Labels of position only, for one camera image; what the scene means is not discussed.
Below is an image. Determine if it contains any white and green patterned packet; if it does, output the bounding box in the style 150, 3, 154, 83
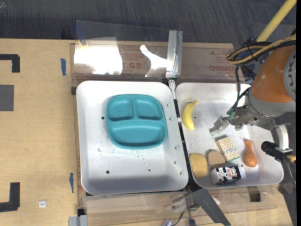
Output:
215, 137, 241, 162

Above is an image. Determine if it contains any black and white cow carton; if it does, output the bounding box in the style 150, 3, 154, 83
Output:
210, 165, 246, 186

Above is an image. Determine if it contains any blue divided plate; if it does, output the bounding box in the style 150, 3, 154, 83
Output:
105, 94, 168, 150

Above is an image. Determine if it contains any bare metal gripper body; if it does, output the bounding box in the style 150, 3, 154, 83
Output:
227, 105, 276, 130

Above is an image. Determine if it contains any yellow banana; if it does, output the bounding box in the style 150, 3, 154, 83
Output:
182, 100, 199, 130

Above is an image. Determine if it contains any black cylinder on white bracket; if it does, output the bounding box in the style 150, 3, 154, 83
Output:
261, 124, 294, 164

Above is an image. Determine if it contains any brown bread slice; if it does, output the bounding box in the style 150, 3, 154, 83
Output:
207, 150, 226, 168

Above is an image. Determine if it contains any white plastic tray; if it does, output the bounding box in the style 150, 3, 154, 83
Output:
175, 82, 285, 190
75, 80, 189, 196

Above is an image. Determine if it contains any yellow bread loaf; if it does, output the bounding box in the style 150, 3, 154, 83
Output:
189, 153, 209, 178

